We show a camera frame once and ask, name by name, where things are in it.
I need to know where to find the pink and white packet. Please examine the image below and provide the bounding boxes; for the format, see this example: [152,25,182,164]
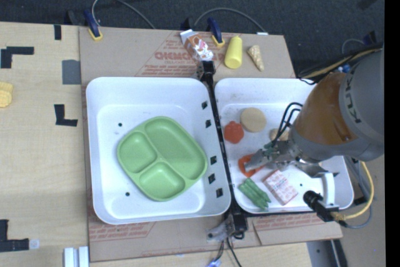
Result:
[262,169,299,206]

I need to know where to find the orange and white carton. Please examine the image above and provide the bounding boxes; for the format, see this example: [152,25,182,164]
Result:
[179,29,215,64]

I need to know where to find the green toy beans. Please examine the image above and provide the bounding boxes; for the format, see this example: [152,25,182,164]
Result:
[238,177,273,210]

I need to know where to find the tan ice cream cone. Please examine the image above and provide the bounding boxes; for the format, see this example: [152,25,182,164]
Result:
[246,44,266,73]

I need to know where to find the green divided plate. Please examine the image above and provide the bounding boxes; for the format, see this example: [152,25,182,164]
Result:
[116,116,209,203]

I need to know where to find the white plastic tray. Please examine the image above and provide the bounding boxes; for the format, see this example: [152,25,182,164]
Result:
[85,76,233,226]
[214,77,355,215]

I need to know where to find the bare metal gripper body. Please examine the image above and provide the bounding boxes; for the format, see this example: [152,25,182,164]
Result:
[265,139,306,167]

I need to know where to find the black cylinder on white bracket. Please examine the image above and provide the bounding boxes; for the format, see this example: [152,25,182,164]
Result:
[302,171,341,223]

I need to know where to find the tan round biscuit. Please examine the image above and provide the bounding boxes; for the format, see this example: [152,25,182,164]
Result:
[239,107,268,134]

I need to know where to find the tan toy bread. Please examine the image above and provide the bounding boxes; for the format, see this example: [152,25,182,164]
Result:
[269,128,290,142]

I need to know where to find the yellow bottle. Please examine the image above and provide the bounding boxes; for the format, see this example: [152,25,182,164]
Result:
[223,34,244,70]

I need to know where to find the yellow corn cob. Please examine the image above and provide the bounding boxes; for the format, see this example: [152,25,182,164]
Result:
[0,81,14,109]

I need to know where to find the black block with thin wires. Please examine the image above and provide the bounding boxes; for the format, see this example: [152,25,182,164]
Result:
[230,212,249,236]
[199,60,217,81]

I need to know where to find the brown cardboard board red print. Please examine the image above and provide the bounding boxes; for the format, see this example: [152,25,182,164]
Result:
[77,26,344,263]

